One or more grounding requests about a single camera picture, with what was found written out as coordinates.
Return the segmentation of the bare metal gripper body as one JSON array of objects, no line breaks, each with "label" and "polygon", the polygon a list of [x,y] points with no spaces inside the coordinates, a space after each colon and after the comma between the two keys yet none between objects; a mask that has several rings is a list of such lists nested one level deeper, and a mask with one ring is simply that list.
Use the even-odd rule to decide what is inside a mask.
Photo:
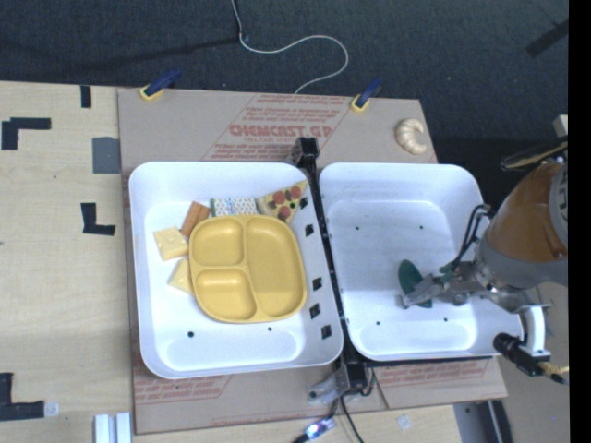
[{"label": "bare metal gripper body", "polygon": [[459,265],[444,272],[440,298],[453,305],[466,305],[473,298],[487,299],[508,313],[526,307],[526,293],[494,276],[487,267]]}]

